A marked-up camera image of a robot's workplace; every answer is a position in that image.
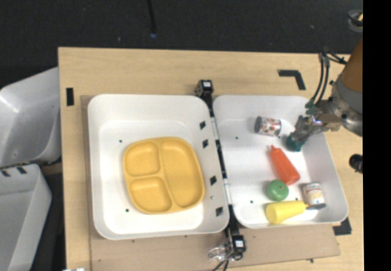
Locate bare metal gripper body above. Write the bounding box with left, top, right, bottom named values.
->
left=315, top=96, right=364, bottom=137

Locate teal round toy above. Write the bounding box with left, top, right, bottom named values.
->
left=285, top=134, right=304, bottom=153

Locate white can with red print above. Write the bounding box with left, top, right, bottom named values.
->
left=254, top=115, right=283, bottom=137

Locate orange squeeze bottle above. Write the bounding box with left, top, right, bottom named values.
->
left=268, top=144, right=301, bottom=187

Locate white plastic tray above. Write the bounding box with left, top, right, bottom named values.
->
left=211, top=94, right=349, bottom=229
left=87, top=93, right=231, bottom=240

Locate white can with beige label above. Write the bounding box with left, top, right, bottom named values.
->
left=302, top=181, right=327, bottom=211

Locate green apple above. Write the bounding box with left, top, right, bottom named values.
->
left=266, top=179, right=290, bottom=202

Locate thin black and white rod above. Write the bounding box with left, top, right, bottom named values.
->
left=205, top=95, right=238, bottom=236

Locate yellow squeeze bottle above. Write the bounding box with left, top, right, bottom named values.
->
left=265, top=200, right=310, bottom=225

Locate yellow divided plate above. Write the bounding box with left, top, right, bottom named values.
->
left=122, top=136, right=206, bottom=215

